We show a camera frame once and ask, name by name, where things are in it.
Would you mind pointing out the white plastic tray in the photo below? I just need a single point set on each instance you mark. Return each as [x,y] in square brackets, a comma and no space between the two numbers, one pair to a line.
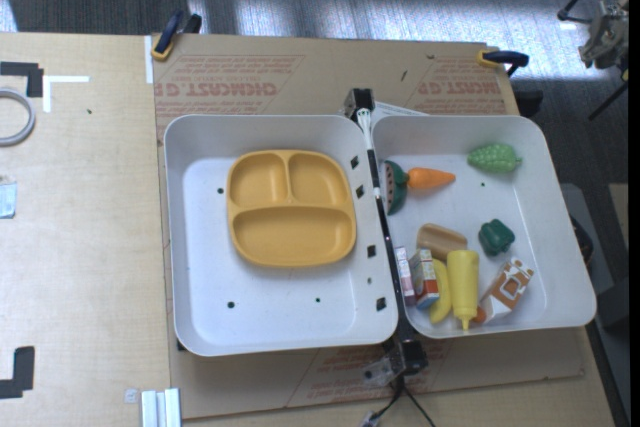
[540,215]
[280,305]

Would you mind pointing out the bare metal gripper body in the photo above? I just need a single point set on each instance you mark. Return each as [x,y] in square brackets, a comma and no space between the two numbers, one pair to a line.
[607,37]

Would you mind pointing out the pink and white small carton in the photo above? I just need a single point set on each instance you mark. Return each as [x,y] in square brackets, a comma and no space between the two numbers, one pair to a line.
[404,275]

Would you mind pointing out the small clear packet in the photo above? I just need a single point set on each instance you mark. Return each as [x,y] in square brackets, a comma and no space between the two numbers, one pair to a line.
[7,200]

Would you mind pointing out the orange carrot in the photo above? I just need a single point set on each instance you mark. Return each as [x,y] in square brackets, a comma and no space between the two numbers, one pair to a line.
[430,178]

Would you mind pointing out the white tape roll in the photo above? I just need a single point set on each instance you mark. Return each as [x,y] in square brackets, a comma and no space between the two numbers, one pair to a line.
[30,120]

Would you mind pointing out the white paper sheet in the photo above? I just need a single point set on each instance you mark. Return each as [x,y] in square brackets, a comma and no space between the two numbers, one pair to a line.
[395,109]

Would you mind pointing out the tan hot dog bun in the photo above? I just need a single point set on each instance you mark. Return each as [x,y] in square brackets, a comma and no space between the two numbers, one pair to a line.
[442,238]

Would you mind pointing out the thin black and white rod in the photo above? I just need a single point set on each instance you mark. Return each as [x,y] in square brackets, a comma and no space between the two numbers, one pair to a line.
[385,225]

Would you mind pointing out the yellow mustard bottle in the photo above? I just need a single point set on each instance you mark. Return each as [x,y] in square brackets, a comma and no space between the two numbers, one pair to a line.
[463,280]

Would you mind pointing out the yellow divided plate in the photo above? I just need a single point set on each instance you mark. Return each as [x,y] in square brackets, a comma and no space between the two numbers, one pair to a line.
[292,230]

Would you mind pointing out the dark green bell pepper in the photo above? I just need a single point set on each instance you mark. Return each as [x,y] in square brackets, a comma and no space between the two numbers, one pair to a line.
[496,237]

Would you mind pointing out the yellow banana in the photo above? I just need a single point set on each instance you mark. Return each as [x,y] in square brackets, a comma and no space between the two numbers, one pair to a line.
[443,295]

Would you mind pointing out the red and white small carton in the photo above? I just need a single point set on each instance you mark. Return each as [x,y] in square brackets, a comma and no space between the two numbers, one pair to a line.
[425,277]

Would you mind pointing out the green and red watermelon slice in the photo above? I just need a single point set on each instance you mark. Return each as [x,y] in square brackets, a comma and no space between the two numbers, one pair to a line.
[396,187]

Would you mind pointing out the brown cardboard board red print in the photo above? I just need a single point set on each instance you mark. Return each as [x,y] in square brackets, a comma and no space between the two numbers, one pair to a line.
[300,75]

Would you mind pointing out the light green grapes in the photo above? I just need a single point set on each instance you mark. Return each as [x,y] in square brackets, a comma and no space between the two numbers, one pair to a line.
[492,158]

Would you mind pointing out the orange and white carton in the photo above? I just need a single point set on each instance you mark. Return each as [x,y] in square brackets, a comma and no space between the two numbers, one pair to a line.
[507,287]

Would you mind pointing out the small orange ball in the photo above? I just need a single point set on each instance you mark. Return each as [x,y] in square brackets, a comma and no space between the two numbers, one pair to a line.
[480,315]

